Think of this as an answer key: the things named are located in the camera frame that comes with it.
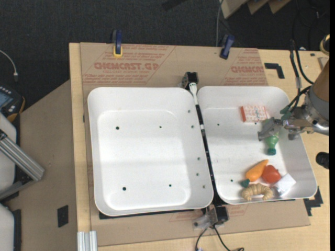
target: black carpet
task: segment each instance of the black carpet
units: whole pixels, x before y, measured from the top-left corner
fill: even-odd
[[[69,79],[70,42],[108,42],[113,29],[123,43],[216,44],[219,0],[0,0],[0,83],[25,96],[27,107]],[[278,13],[268,5],[251,15],[243,5],[219,35],[236,38],[234,47],[319,50],[330,32],[330,0],[292,0]]]

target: red tomato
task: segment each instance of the red tomato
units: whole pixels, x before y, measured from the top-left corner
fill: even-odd
[[[267,165],[263,171],[262,178],[269,184],[275,183],[282,177],[273,165]]]

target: small box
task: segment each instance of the small box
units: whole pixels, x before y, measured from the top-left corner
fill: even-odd
[[[241,114],[243,122],[259,122],[267,119],[264,106],[242,106]]]

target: toy croissant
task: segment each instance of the toy croissant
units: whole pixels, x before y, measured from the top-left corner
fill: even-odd
[[[273,192],[268,186],[257,183],[250,184],[247,188],[243,189],[241,195],[248,201],[251,201],[252,195],[263,195],[263,201],[265,201],[272,198]]]

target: black connector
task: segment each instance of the black connector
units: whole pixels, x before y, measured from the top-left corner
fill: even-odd
[[[228,212],[224,206],[215,206],[215,212],[218,219],[217,225],[222,225],[229,220]]]
[[[182,81],[182,87],[186,90],[189,90],[189,84],[190,83],[198,83],[198,74],[196,72],[186,72],[183,81]]]

